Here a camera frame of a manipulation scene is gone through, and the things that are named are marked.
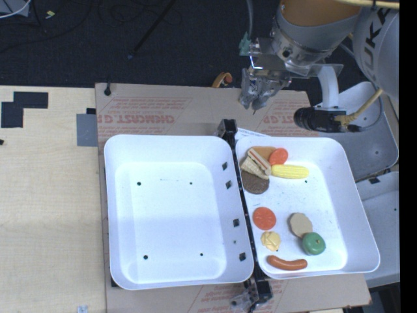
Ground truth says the yellow pasta piece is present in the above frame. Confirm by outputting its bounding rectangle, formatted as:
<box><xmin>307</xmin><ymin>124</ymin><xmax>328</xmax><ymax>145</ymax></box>
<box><xmin>260</xmin><ymin>230</ymin><xmax>281</xmax><ymax>252</ymax></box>

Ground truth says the beige round biscuit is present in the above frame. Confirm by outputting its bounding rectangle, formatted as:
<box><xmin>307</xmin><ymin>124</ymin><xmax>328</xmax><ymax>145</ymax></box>
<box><xmin>287</xmin><ymin>212</ymin><xmax>314</xmax><ymax>239</ymax></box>

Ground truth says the green doughnut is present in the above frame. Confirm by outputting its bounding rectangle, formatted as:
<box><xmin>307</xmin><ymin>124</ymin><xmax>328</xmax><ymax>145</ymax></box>
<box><xmin>301</xmin><ymin>231</ymin><xmax>327</xmax><ymax>256</ymax></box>

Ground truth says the yellow corn cob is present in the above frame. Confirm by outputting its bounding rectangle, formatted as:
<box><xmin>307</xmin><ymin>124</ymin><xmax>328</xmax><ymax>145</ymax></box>
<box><xmin>270</xmin><ymin>164</ymin><xmax>310</xmax><ymax>180</ymax></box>

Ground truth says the brown toast slice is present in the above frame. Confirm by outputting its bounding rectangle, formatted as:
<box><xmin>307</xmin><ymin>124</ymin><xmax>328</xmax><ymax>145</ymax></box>
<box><xmin>247</xmin><ymin>145</ymin><xmax>278</xmax><ymax>163</ymax></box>

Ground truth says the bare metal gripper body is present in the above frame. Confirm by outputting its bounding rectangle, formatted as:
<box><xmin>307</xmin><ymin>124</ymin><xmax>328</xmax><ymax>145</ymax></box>
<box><xmin>242</xmin><ymin>27</ymin><xmax>345</xmax><ymax>85</ymax></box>

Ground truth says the brown round patty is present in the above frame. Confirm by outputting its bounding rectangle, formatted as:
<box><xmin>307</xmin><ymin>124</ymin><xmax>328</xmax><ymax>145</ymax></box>
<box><xmin>240</xmin><ymin>170</ymin><xmax>270</xmax><ymax>196</ymax></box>

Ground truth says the white paper sheet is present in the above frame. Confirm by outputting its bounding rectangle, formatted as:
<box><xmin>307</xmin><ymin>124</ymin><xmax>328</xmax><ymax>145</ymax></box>
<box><xmin>237</xmin><ymin>127</ymin><xmax>272</xmax><ymax>140</ymax></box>

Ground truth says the thin black rod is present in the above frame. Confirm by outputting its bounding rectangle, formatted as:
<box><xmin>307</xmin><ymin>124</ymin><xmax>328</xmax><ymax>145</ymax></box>
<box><xmin>227</xmin><ymin>135</ymin><xmax>262</xmax><ymax>280</ymax></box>

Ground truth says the orange round slice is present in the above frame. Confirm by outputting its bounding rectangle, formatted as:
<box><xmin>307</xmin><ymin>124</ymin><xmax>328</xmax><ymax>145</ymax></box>
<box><xmin>252</xmin><ymin>206</ymin><xmax>278</xmax><ymax>231</ymax></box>

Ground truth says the black cylinder on white bracket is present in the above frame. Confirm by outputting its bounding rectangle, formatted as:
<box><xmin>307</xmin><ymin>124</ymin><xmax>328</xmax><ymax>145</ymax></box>
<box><xmin>293</xmin><ymin>65</ymin><xmax>348</xmax><ymax>134</ymax></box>

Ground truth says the brown cardboard board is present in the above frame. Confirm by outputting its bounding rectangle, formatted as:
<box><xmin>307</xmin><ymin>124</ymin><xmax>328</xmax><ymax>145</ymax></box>
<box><xmin>94</xmin><ymin>82</ymin><xmax>373</xmax><ymax>313</ymax></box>

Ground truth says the orange sausage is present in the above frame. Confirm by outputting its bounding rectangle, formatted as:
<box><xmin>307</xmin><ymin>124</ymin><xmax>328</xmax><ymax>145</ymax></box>
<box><xmin>266</xmin><ymin>254</ymin><xmax>308</xmax><ymax>271</ymax></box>

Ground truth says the toy sandwich wedge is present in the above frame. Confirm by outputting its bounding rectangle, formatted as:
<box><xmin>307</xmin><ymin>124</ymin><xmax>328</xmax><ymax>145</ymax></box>
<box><xmin>240</xmin><ymin>148</ymin><xmax>272</xmax><ymax>180</ymax></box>

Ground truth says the white plastic tray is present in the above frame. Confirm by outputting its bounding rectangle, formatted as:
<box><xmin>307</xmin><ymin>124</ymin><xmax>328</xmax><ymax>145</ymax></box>
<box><xmin>234</xmin><ymin>136</ymin><xmax>381</xmax><ymax>280</ymax></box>
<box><xmin>103</xmin><ymin>134</ymin><xmax>255</xmax><ymax>291</ymax></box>

